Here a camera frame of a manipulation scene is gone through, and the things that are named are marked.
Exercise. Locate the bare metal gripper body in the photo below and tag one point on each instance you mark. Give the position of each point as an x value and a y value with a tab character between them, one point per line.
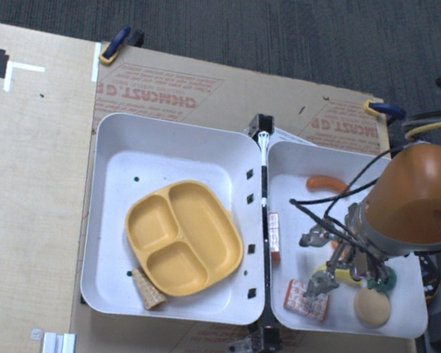
360	253

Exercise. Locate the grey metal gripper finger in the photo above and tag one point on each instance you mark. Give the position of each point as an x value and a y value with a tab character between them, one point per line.
321	284
313	237

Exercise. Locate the yellow banana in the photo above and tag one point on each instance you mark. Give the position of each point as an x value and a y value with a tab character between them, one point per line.
345	276

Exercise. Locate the orange carrot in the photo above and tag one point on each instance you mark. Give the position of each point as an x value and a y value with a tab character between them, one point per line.
334	255

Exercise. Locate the orange and white packet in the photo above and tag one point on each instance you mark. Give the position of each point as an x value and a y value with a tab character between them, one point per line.
295	299

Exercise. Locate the white plastic tray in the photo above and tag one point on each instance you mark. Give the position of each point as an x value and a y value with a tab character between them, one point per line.
298	264
115	204

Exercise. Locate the orange and white carton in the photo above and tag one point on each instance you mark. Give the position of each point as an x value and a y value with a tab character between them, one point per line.
274	235

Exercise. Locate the green broccoli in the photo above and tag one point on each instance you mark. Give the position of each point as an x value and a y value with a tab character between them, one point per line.
389	279

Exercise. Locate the tan round biscuit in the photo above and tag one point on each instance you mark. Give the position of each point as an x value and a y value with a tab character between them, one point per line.
371	308

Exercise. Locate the orange sausage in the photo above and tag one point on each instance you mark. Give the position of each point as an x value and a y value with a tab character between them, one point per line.
322	182

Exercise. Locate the thin black and white rod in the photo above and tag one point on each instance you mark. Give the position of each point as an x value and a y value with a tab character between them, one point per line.
264	179

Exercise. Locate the yellow divided plate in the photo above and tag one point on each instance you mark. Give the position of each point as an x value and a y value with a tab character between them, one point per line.
191	225

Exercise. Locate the brown cardboard board red print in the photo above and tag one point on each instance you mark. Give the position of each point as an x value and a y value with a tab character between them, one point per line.
200	97

